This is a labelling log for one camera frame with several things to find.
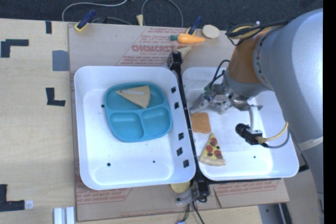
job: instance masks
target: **pizza slice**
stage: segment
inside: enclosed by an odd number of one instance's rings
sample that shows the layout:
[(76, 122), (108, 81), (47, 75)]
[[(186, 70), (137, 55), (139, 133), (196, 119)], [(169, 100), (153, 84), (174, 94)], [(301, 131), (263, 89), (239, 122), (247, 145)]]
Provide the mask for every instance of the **pizza slice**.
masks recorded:
[(151, 90), (148, 85), (118, 90), (115, 92), (143, 109), (147, 108), (151, 98)]
[(219, 148), (218, 141), (214, 133), (210, 135), (209, 140), (199, 157), (199, 161), (212, 166), (222, 166), (226, 164), (222, 155), (222, 150)]

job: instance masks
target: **white round object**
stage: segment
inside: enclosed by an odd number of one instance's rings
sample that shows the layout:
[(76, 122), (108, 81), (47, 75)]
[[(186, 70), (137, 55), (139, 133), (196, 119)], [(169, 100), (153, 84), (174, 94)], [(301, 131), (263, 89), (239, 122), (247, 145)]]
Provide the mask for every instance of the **white round object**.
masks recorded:
[(202, 34), (207, 38), (216, 38), (219, 37), (219, 29), (213, 25), (205, 25)]

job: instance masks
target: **wooden table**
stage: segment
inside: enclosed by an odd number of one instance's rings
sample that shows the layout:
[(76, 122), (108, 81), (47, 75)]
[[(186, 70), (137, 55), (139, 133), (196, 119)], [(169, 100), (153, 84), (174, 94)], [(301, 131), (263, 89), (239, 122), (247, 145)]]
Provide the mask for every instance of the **wooden table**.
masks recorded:
[[(0, 223), (52, 223), (54, 208), (75, 207), (70, 74), (53, 71), (52, 52), (68, 51), (67, 23), (0, 19), (0, 40), (28, 39), (0, 58), (0, 184), (7, 200), (32, 200), (33, 209), (0, 212)], [(47, 105), (46, 88), (55, 88)], [(260, 224), (258, 206), (204, 210), (205, 223)], [(90, 221), (87, 223), (176, 223), (183, 214)], [(200, 223), (195, 212), (187, 223)]]

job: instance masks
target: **blue object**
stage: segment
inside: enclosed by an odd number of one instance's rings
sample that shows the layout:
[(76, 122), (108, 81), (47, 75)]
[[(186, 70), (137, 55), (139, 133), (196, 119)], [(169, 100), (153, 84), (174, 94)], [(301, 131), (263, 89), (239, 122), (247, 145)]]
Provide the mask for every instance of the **blue object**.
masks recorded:
[(90, 10), (88, 13), (85, 14), (85, 16), (82, 18), (82, 20), (79, 21), (79, 23), (76, 25), (78, 29), (82, 29), (87, 23), (90, 23), (96, 15), (96, 11), (94, 9)]
[(199, 16), (196, 20), (196, 22), (193, 24), (193, 26), (188, 30), (187, 34), (192, 35), (196, 31), (196, 28), (199, 26), (199, 24), (202, 21), (202, 17)]
[[(116, 93), (146, 85), (150, 88), (151, 97), (145, 109)], [(164, 92), (150, 82), (125, 83), (109, 88), (104, 96), (104, 108), (112, 133), (124, 142), (159, 138), (167, 134), (173, 124)]]

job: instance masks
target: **toy carrot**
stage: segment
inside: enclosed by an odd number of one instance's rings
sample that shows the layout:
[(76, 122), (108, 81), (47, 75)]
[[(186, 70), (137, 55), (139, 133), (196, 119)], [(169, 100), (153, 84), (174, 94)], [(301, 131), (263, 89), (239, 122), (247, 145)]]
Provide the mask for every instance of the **toy carrot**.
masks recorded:
[(170, 40), (177, 40), (181, 44), (192, 44), (205, 41), (205, 38), (189, 35), (189, 34), (179, 34), (178, 36), (171, 35)]

